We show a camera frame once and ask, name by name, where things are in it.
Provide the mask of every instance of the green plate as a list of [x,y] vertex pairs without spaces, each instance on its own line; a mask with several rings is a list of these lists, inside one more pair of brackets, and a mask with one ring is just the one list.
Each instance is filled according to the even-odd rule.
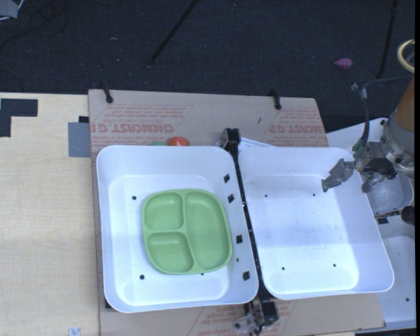
[[149,195],[142,206],[142,228],[150,262],[166,274],[212,272],[232,257],[224,207],[206,190]]

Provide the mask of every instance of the red tomato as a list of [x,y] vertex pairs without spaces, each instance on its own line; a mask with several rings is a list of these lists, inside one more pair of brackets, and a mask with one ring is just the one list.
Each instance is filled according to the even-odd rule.
[[189,146],[190,142],[185,137],[174,136],[168,139],[168,146]]

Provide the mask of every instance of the light wood surface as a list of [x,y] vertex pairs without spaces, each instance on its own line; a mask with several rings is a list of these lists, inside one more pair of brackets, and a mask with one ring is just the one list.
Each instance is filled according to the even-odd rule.
[[0,137],[0,335],[99,335],[90,158],[69,157],[68,122],[86,95],[38,99]]

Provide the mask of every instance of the black floor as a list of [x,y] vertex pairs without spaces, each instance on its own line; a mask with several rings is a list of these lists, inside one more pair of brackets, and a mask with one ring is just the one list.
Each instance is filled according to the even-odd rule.
[[[415,39],[415,0],[199,0],[159,51],[192,1],[26,0],[17,19],[0,21],[0,92],[86,94],[101,81],[111,90],[275,89],[315,98],[329,132],[364,120],[352,83],[380,79],[367,87],[378,118],[413,77],[396,49]],[[353,65],[335,66],[341,58]]]

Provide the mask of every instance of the black clip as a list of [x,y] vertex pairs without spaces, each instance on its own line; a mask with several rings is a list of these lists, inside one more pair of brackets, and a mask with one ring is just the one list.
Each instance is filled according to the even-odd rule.
[[106,95],[106,102],[111,104],[113,102],[113,97],[111,96],[109,89],[103,81],[99,83],[99,88],[104,91],[104,94]]
[[281,105],[280,105],[280,97],[279,94],[277,93],[277,91],[272,88],[272,90],[267,94],[269,97],[273,97],[274,101],[275,101],[275,109],[280,110],[281,109]]

